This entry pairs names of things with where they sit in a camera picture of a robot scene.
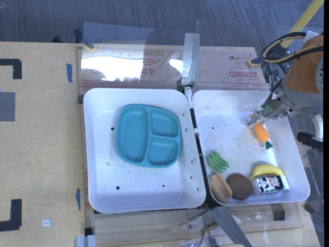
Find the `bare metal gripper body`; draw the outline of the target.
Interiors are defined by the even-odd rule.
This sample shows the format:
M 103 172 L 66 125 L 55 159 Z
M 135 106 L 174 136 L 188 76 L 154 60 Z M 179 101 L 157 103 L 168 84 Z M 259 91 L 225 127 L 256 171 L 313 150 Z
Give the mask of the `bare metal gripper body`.
M 308 120 L 313 114 L 308 108 L 300 107 L 290 102 L 285 97 L 277 97 L 275 99 L 267 99 L 261 105 L 261 114 L 266 119 L 279 119 L 285 116 L 290 116 L 299 120 Z

